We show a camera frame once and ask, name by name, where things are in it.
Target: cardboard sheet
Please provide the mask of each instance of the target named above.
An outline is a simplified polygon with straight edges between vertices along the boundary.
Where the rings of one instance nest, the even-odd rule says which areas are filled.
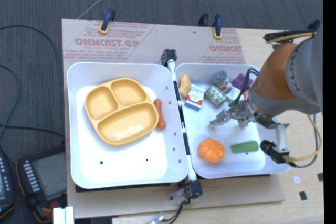
[[[165,49],[176,50],[176,65],[186,62],[244,64],[237,31],[223,28],[221,40],[216,40],[211,27],[110,22],[108,33],[101,35],[98,33],[100,23],[62,20],[68,205],[74,207],[75,218],[175,210],[177,206],[169,205],[168,195],[178,190],[177,183],[76,192],[70,172],[67,70],[78,62],[158,63]],[[284,199],[277,175],[205,179],[202,186],[203,194],[187,205],[187,209]]]

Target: black cable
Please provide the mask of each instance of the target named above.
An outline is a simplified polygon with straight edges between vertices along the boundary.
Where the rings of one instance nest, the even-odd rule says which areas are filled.
[[[6,151],[3,149],[3,147],[2,147],[2,144],[1,144],[1,137],[2,137],[3,133],[5,132],[5,128],[6,128],[7,122],[8,122],[9,119],[11,118],[11,116],[12,116],[14,110],[15,110],[16,104],[17,104],[17,102],[19,101],[19,98],[20,98],[20,95],[21,95],[21,82],[20,82],[20,80],[19,80],[19,77],[14,73],[14,71],[13,71],[12,69],[10,69],[9,67],[4,66],[4,65],[0,65],[0,67],[2,67],[2,68],[4,68],[4,69],[8,70],[8,71],[14,76],[14,78],[15,78],[15,80],[16,80],[18,86],[19,86],[19,87],[18,87],[18,90],[17,90],[17,93],[16,93],[17,96],[16,96],[16,99],[15,99],[15,102],[14,102],[14,104],[13,104],[13,106],[12,106],[12,108],[11,108],[11,110],[10,110],[8,116],[7,116],[7,119],[5,120],[5,123],[3,124],[2,128],[1,128],[1,131],[0,131],[0,148],[1,148],[1,150],[3,151],[3,153],[6,155],[7,159],[9,160],[9,163],[10,163],[11,165],[14,165],[14,166],[15,166],[15,162],[9,157],[9,155],[7,154],[7,152],[6,152]]]
[[[61,115],[62,115],[62,118],[64,117],[64,103],[63,103],[63,98],[62,98],[62,92],[63,92],[63,88],[62,88],[62,73],[60,72],[61,69],[60,69],[60,66],[59,66],[59,62],[58,62],[58,56],[57,56],[57,52],[56,52],[56,48],[55,48],[55,45],[54,43],[51,41],[51,39],[46,35],[44,34],[42,31],[38,30],[37,28],[34,28],[34,27],[31,27],[31,26],[27,26],[27,25],[8,25],[8,26],[4,26],[4,27],[0,27],[0,31],[1,30],[4,30],[4,29],[9,29],[9,28],[16,28],[16,27],[22,27],[22,28],[27,28],[27,29],[31,29],[31,30],[34,30],[36,32],[38,32],[39,34],[41,34],[42,36],[44,36],[48,42],[51,44],[52,48],[53,48],[53,51],[54,51],[54,56],[55,56],[55,60],[56,60],[56,68],[57,68],[57,71],[58,71],[58,78],[59,78],[59,81],[60,81],[60,103],[61,103]],[[64,134],[62,133],[59,133],[59,132],[56,132],[56,131],[53,131],[53,130],[50,130],[50,129],[45,129],[45,128],[40,128],[40,127],[32,127],[32,126],[14,126],[14,125],[8,125],[8,121],[9,119],[11,118],[14,110],[15,110],[15,107],[18,103],[18,100],[19,100],[19,97],[20,97],[20,94],[21,94],[21,82],[20,82],[20,79],[18,77],[18,75],[16,75],[16,73],[10,69],[9,67],[5,66],[5,65],[0,65],[0,67],[8,70],[16,79],[17,81],[17,84],[18,84],[18,90],[17,90],[17,97],[16,97],[16,100],[13,104],[13,107],[10,111],[10,113],[8,114],[8,117],[7,119],[5,120],[5,122],[3,124],[0,124],[0,126],[2,126],[1,130],[0,130],[0,148],[2,149],[3,153],[5,154],[6,158],[8,159],[9,163],[10,163],[10,166],[11,166],[11,169],[13,170],[13,172],[15,172],[15,162],[9,157],[8,153],[4,150],[4,148],[2,147],[2,144],[1,144],[1,136],[3,135],[6,127],[13,127],[13,128],[21,128],[21,129],[34,129],[34,130],[42,130],[42,131],[48,131],[48,132],[53,132],[53,133],[56,133],[58,135],[61,135],[61,136],[64,136]]]
[[[62,82],[63,82],[63,75],[62,75],[62,72],[61,72],[61,66],[59,65],[59,61],[58,61],[58,55],[57,55],[57,51],[56,51],[56,47],[54,45],[54,43],[51,41],[51,39],[45,34],[43,33],[42,31],[40,31],[39,29],[35,28],[35,27],[32,27],[32,26],[28,26],[28,25],[7,25],[7,26],[3,26],[3,27],[0,27],[0,31],[1,30],[4,30],[4,29],[9,29],[9,28],[17,28],[17,27],[21,27],[21,28],[27,28],[27,29],[31,29],[33,31],[36,31],[38,32],[39,34],[41,34],[42,36],[44,36],[48,42],[50,43],[51,47],[53,48],[53,51],[54,51],[54,56],[55,56],[55,60],[56,60],[56,68],[57,68],[57,72],[58,72],[58,78],[60,80],[60,84],[59,84],[59,87],[60,87],[60,105],[61,105],[61,115],[62,115],[62,118],[64,117],[64,102],[63,102],[63,98],[62,98],[62,92],[63,92],[63,88],[62,88]]]
[[[177,219],[177,217],[180,215],[180,213],[181,213],[181,211],[182,211],[183,204],[184,204],[183,202],[180,203],[180,206],[179,206],[177,212],[175,213],[175,215],[173,215],[171,218],[167,218],[167,219],[164,218],[164,219],[161,219],[160,222],[168,222],[168,221],[171,221],[171,220],[172,220],[171,222],[169,222],[169,224],[174,223],[175,220]]]
[[[52,130],[52,129],[48,129],[48,128],[42,128],[42,127],[35,127],[35,126],[22,126],[22,125],[10,125],[7,124],[6,128],[15,128],[15,129],[25,129],[25,130],[38,130],[38,131],[44,131],[44,132],[48,132],[48,133],[54,133],[57,134],[59,136],[64,137],[64,133]]]

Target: orange toy pumpkin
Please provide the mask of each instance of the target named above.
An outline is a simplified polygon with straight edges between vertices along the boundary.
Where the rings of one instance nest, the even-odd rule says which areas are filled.
[[[208,138],[200,142],[198,154],[206,161],[217,163],[224,157],[225,148],[218,140]]]

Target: blue clamp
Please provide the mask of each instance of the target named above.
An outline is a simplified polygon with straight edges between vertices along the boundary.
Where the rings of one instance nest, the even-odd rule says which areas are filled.
[[[222,38],[222,19],[219,14],[215,16],[215,21],[212,24],[213,29],[213,35],[215,39],[221,39]]]
[[[102,35],[105,35],[109,30],[109,21],[113,21],[115,17],[115,11],[112,8],[107,10],[105,20],[100,24],[98,32]]]
[[[209,14],[208,13],[204,13],[201,18],[198,20],[198,26],[208,26],[208,18],[209,18]]]

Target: green food package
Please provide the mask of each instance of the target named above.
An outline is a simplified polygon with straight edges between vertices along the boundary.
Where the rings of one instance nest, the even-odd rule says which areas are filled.
[[[220,106],[226,100],[226,94],[217,85],[213,85],[208,89],[205,92],[205,97],[216,107]]]

